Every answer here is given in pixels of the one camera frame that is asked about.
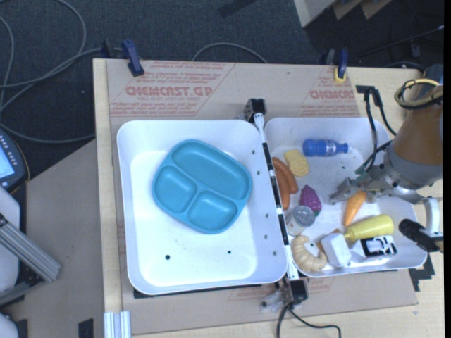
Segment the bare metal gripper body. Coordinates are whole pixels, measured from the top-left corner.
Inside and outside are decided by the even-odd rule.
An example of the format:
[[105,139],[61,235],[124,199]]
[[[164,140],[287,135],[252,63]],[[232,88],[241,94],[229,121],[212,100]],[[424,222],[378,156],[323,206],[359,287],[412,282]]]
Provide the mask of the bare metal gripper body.
[[422,204],[426,197],[418,193],[419,185],[402,177],[391,165],[373,165],[357,178],[357,186],[374,203],[383,196],[397,197],[411,204]]

